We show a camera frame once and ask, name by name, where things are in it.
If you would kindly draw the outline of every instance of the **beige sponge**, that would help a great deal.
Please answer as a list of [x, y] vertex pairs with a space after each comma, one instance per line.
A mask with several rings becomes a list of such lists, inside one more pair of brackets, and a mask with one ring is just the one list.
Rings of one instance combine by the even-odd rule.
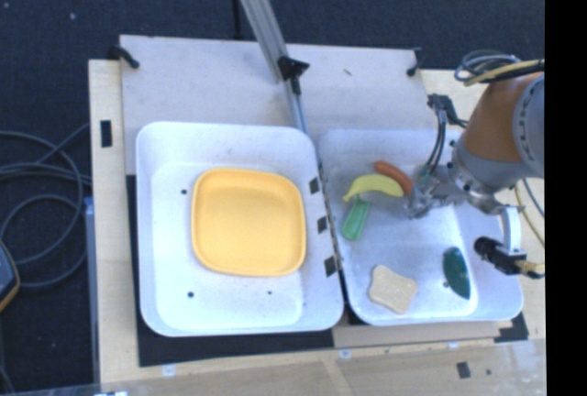
[[390, 310], [403, 314], [418, 291], [415, 280], [396, 274], [385, 266], [375, 266], [371, 277], [369, 298]]

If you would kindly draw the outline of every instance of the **black floor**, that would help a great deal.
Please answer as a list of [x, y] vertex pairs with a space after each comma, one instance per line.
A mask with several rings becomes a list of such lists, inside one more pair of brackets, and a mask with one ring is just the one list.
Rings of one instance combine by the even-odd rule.
[[[498, 49], [522, 59], [544, 57], [545, 0], [275, 0], [288, 42], [422, 48], [423, 65], [453, 69], [463, 54]], [[232, 39], [230, 0], [0, 0], [0, 165], [38, 160], [39, 143], [59, 143], [88, 122], [87, 61], [103, 59], [120, 34]], [[249, 27], [245, 37], [252, 39]], [[89, 135], [67, 146], [91, 173]], [[60, 166], [68, 167], [63, 159]], [[27, 199], [3, 240], [22, 260], [53, 244], [72, 220], [77, 184], [49, 176], [0, 173], [0, 222]], [[84, 188], [84, 194], [90, 190]], [[22, 266], [25, 281], [68, 270], [83, 252], [83, 221], [54, 254]], [[92, 379], [85, 265], [66, 281], [23, 290], [1, 315], [2, 357], [18, 391]]]

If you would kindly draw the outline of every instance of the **aluminum extrusion bar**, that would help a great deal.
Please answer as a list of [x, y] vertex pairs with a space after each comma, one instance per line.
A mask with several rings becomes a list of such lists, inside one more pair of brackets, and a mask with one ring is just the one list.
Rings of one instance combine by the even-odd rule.
[[[281, 57], [289, 57], [289, 55], [270, 0], [240, 0], [240, 2], [255, 33], [255, 37], [260, 43], [261, 50], [270, 66], [273, 77], [277, 82], [282, 82], [283, 77], [278, 60]], [[295, 125], [307, 133], [300, 95], [294, 93], [290, 84], [286, 83], [285, 86]]]

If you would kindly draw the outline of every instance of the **dark green object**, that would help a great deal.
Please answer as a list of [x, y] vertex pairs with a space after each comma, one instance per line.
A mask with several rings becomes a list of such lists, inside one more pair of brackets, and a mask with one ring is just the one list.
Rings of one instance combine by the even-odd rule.
[[355, 198], [354, 203], [347, 214], [345, 223], [342, 226], [343, 237], [350, 240], [358, 239], [360, 237], [370, 207], [371, 203], [361, 200], [359, 196]]
[[465, 259], [457, 247], [451, 247], [444, 253], [442, 269], [450, 288], [462, 298], [471, 297], [471, 282]]

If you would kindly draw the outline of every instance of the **yellow banana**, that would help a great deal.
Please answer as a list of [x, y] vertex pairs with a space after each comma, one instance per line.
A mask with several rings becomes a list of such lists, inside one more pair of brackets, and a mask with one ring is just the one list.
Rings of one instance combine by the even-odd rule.
[[382, 174], [363, 174], [350, 184], [349, 191], [343, 196], [342, 200], [348, 202], [351, 197], [367, 191], [379, 191], [393, 197], [402, 197], [404, 195], [402, 186], [392, 178]]

